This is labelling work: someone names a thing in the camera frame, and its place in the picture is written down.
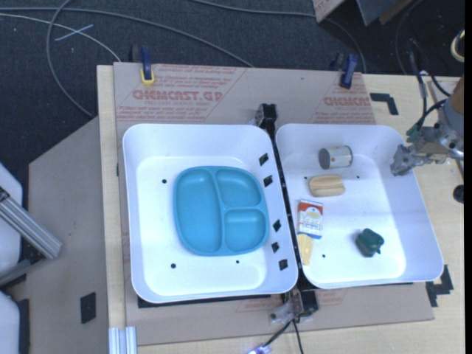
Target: white tray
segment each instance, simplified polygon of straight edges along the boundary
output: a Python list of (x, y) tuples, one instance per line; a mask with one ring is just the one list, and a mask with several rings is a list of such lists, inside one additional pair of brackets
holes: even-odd
[[(435, 280), (443, 259), (414, 173), (394, 177), (390, 171), (400, 134), (381, 125), (284, 125), (277, 147), (296, 224), (300, 199), (323, 203), (323, 236), (314, 240), (310, 265), (303, 271), (320, 288), (341, 288)], [(318, 152), (347, 145), (349, 167), (323, 170)], [(312, 176), (338, 174), (342, 195), (313, 197)], [(371, 228), (385, 244), (381, 253), (364, 257), (356, 236)]]
[(0, 291), (0, 353), (18, 354), (20, 310), (14, 301)]
[[(294, 244), (272, 143), (264, 131), (250, 125), (141, 124), (129, 128), (122, 143), (131, 278), (141, 298), (163, 303), (281, 294), (293, 288), (298, 278)], [(268, 160), (260, 165), (264, 154)], [(180, 172), (198, 166), (239, 167), (260, 182), (269, 217), (268, 239), (261, 248), (208, 257), (184, 247), (174, 223), (173, 186)], [(272, 182), (265, 187), (268, 176)]]

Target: cable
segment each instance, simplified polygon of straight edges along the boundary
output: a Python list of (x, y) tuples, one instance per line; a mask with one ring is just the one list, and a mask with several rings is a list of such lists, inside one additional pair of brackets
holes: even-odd
[(403, 15), (403, 17), (401, 18), (400, 22), (398, 23), (398, 26), (397, 26), (397, 30), (395, 31), (395, 55), (396, 55), (396, 58), (397, 58), (397, 62), (398, 64), (400, 65), (400, 68), (402, 70), (402, 72), (404, 74), (408, 74), (405, 70), (405, 67), (403, 66), (403, 63), (402, 63), (402, 60), (401, 60), (401, 57), (400, 57), (400, 50), (398, 48), (398, 38), (400, 36), (400, 29), (401, 27), (403, 26), (405, 20), (407, 19), (407, 17), (409, 16), (409, 14), (413, 11), (414, 8), (416, 8), (419, 4), (421, 4), (423, 1), (425, 0), (417, 0), (406, 12), (405, 14)]
[(279, 330), (277, 333), (275, 333), (275, 334), (263, 345), (263, 347), (270, 345), (272, 342), (274, 342), (276, 339), (278, 339), (278, 338), (280, 337), (280, 335), (281, 335), (282, 333), (284, 333), (284, 332), (287, 330), (287, 328), (290, 326), (291, 323), (292, 323), (292, 320), (290, 320), (287, 324), (285, 324), (284, 327), (283, 327), (281, 330)]
[(425, 119), (426, 117), (434, 110), (436, 109), (439, 109), (441, 106), (443, 106), (445, 104), (447, 100), (443, 100), (443, 101), (439, 101), (438, 103), (435, 103), (433, 106), (431, 106), (422, 116), (421, 118), (419, 118), (419, 120), (416, 122), (416, 128), (417, 130), (419, 131), (422, 126), (423, 126), (423, 123), (425, 122)]
[[(219, 47), (215, 44), (212, 44), (211, 42), (208, 42), (202, 38), (199, 38), (197, 36), (194, 36), (194, 35), (191, 35), (187, 32), (184, 32), (184, 31), (181, 31), (179, 29), (174, 29), (172, 27), (168, 27), (166, 25), (162, 25), (162, 24), (157, 24), (155, 22), (152, 22), (152, 21), (148, 21), (148, 20), (144, 20), (144, 19), (140, 19), (140, 18), (136, 18), (136, 17), (132, 17), (132, 16), (129, 16), (129, 15), (122, 15), (120, 13), (111, 13), (111, 12), (105, 12), (105, 11), (100, 11), (100, 10), (84, 10), (84, 9), (70, 9), (70, 8), (66, 8), (67, 5), (69, 5), (70, 3), (72, 3), (74, 0), (66, 0), (64, 3), (62, 3), (62, 5), (59, 7), (59, 8), (42, 8), (42, 7), (15, 7), (15, 8), (0, 8), (0, 10), (54, 10), (55, 11), (55, 14), (53, 15), (52, 17), (52, 20), (50, 21), (49, 23), (49, 29), (48, 29), (48, 32), (47, 32), (47, 36), (46, 36), (46, 58), (47, 58), (47, 62), (48, 62), (48, 66), (49, 66), (49, 70), (53, 76), (53, 78), (55, 79), (55, 82), (57, 83), (57, 85), (59, 86), (60, 90), (66, 95), (66, 97), (74, 104), (76, 105), (85, 115), (89, 116), (89, 117), (93, 117), (94, 115), (91, 114), (90, 112), (88, 112), (86, 109), (84, 109), (77, 101), (75, 101), (75, 99), (67, 92), (67, 90), (64, 88), (63, 84), (60, 82), (56, 72), (55, 72), (55, 68), (52, 64), (52, 59), (51, 59), (51, 52), (50, 52), (50, 47), (51, 47), (51, 33), (52, 33), (52, 28), (54, 27), (55, 25), (55, 21), (57, 20), (58, 16), (60, 15), (61, 12), (63, 11), (73, 11), (73, 12), (87, 12), (87, 13), (98, 13), (98, 14), (102, 14), (102, 15), (110, 15), (110, 16), (114, 16), (114, 17), (119, 17), (119, 18), (126, 18), (126, 19), (129, 19), (129, 20), (132, 20), (132, 21), (137, 21), (137, 22), (141, 22), (141, 23), (144, 23), (144, 24), (149, 24), (149, 25), (153, 25), (155, 27), (160, 27), (162, 29), (166, 29), (166, 30), (169, 30), (169, 31), (172, 31), (172, 32), (175, 32), (175, 33), (178, 33), (180, 35), (184, 35), (184, 36), (187, 36), (188, 38), (191, 38), (191, 39), (194, 39), (196, 41), (199, 41), (203, 44), (206, 44), (218, 51), (221, 51), (229, 56), (231, 56), (232, 58), (240, 61), (241, 63), (245, 64), (246, 66), (248, 67), (254, 67), (253, 65), (251, 65), (249, 62), (245, 61), (244, 59), (238, 57), (237, 55), (235, 54), (232, 54), (231, 52), (223, 49), (222, 47)], [(196, 3), (199, 3), (199, 4), (204, 4), (204, 5), (207, 5), (207, 6), (210, 6), (210, 7), (217, 7), (217, 8), (221, 8), (221, 9), (225, 9), (225, 10), (233, 10), (233, 11), (236, 11), (236, 12), (242, 12), (242, 13), (251, 13), (251, 14), (263, 14), (263, 15), (285, 15), (285, 16), (299, 16), (299, 17), (309, 17), (309, 18), (316, 18), (315, 15), (313, 14), (310, 14), (310, 13), (297, 13), (297, 12), (276, 12), (276, 11), (265, 11), (265, 10), (249, 10), (249, 9), (244, 9), (244, 8), (237, 8), (237, 7), (229, 7), (229, 6), (226, 6), (226, 5), (222, 5), (222, 4), (217, 4), (217, 3), (212, 3), (210, 1), (204, 1), (204, 0), (188, 0), (188, 1), (193, 1), (193, 2), (196, 2)], [(347, 36), (350, 38), (350, 40), (354, 43), (358, 53), (359, 53), (359, 56), (361, 58), (361, 62), (363, 64), (363, 68), (364, 68), (364, 73), (366, 72), (366, 63), (365, 63), (365, 59), (364, 59), (364, 54), (362, 53), (361, 51), (361, 48), (360, 46), (357, 44), (357, 42), (355, 41), (354, 37), (351, 36), (351, 34), (346, 31), (345, 28), (343, 28), (342, 25), (340, 24), (337, 24), (335, 21), (331, 21), (331, 20), (326, 20), (327, 22), (337, 26), (340, 30), (343, 30), (343, 32), (345, 32), (347, 34)]]
[(416, 76), (418, 80), (418, 84), (420, 85), (420, 93), (421, 93), (421, 98), (423, 99), (423, 114), (426, 113), (426, 109), (428, 107), (428, 101), (427, 101), (427, 96), (428, 93), (426, 91), (425, 83), (423, 82), (423, 78), (421, 77), (420, 70), (418, 69), (418, 66), (416, 64), (416, 58), (414, 57), (413, 50), (411, 49), (411, 45), (415, 44), (414, 39), (410, 38), (408, 42), (408, 48), (409, 48), (409, 60), (410, 60), (410, 65), (412, 66), (412, 70), (414, 75)]
[(294, 323), (294, 328), (295, 328), (295, 333), (296, 333), (296, 340), (298, 341), (298, 347), (300, 349), (300, 354), (303, 354), (303, 347), (302, 347), (302, 339), (300, 338), (300, 332), (298, 331), (298, 327), (296, 326), (296, 321), (295, 319), (292, 320)]
[[(25, 20), (41, 22), (42, 24), (48, 24), (49, 25), (49, 21), (41, 20), (41, 19), (36, 18), (36, 17), (29, 17), (27, 15), (11, 15), (9, 13), (0, 13), (0, 15), (2, 15), (4, 17), (22, 18), (22, 19), (25, 19)], [(119, 56), (112, 49), (110, 49), (108, 46), (106, 46), (103, 42), (98, 41), (96, 38), (94, 38), (94, 37), (92, 37), (88, 34), (85, 34), (84, 32), (79, 32), (76, 29), (72, 29), (71, 27), (66, 27), (66, 26), (61, 25), (61, 24), (55, 24), (55, 26), (56, 27), (62, 27), (63, 29), (69, 30), (70, 32), (76, 32), (77, 34), (80, 34), (80, 35), (83, 35), (84, 37), (87, 37), (88, 39), (92, 40), (93, 42), (100, 45), (101, 47), (103, 47), (108, 52), (110, 52), (110, 54), (112, 54), (115, 57), (115, 59), (117, 59), (119, 62), (121, 62), (121, 59), (119, 58)]]
[[(413, 44), (413, 45), (418, 49), (418, 51), (420, 52), (421, 58), (423, 59), (423, 62), (424, 62), (424, 64), (425, 64), (425, 66), (426, 66), (426, 69), (430, 69), (431, 66), (430, 66), (430, 64), (429, 64), (429, 62), (428, 62), (428, 58), (426, 57), (426, 55), (425, 55), (425, 53), (424, 53), (424, 51), (423, 51), (423, 48), (420, 46), (420, 44), (419, 44), (414, 38), (410, 38), (410, 39), (409, 39), (408, 45), (410, 45), (410, 44)], [(410, 53), (409, 57), (410, 57), (410, 62), (411, 62), (411, 61), (412, 61), (411, 57), (413, 56), (413, 55), (412, 55), (412, 50), (409, 50), (409, 53)], [(417, 68), (416, 62), (413, 62), (413, 63), (412, 63), (412, 68), (413, 68), (414, 72), (417, 73), (417, 77), (421, 77), (421, 74), (420, 74), (419, 69)], [(449, 93), (448, 91), (446, 91), (446, 90), (441, 86), (441, 84), (439, 84), (439, 82), (437, 81), (436, 77), (435, 77), (433, 74), (430, 74), (430, 73), (428, 72), (428, 75), (429, 75), (429, 77), (431, 78), (433, 84), (436, 86), (436, 88), (439, 89), (439, 91), (440, 91), (441, 93), (443, 93), (445, 96), (448, 96), (448, 97), (451, 95), (451, 93)]]

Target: blue clamp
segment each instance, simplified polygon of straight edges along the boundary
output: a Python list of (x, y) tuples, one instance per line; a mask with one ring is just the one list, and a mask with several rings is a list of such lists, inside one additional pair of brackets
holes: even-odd
[(351, 83), (353, 82), (353, 75), (355, 68), (357, 67), (357, 56), (353, 54), (349, 54), (346, 61), (344, 62), (344, 74), (341, 76), (341, 81), (339, 85), (343, 88), (349, 89), (351, 87)]
[(150, 62), (150, 54), (147, 46), (141, 46), (142, 56), (142, 68), (141, 68), (141, 81), (146, 86), (152, 86), (154, 84), (154, 72), (152, 64)]

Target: tin can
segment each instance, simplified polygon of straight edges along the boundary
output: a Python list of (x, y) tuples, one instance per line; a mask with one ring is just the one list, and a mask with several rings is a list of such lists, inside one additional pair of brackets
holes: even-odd
[(353, 152), (346, 145), (322, 148), (318, 160), (323, 169), (349, 167), (353, 163)]

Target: blue plate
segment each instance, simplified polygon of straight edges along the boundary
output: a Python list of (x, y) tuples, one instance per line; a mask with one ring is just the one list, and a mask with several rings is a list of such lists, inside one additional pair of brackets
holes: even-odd
[(249, 253), (268, 237), (262, 188), (251, 173), (239, 168), (193, 167), (180, 173), (173, 212), (181, 242), (196, 254)]

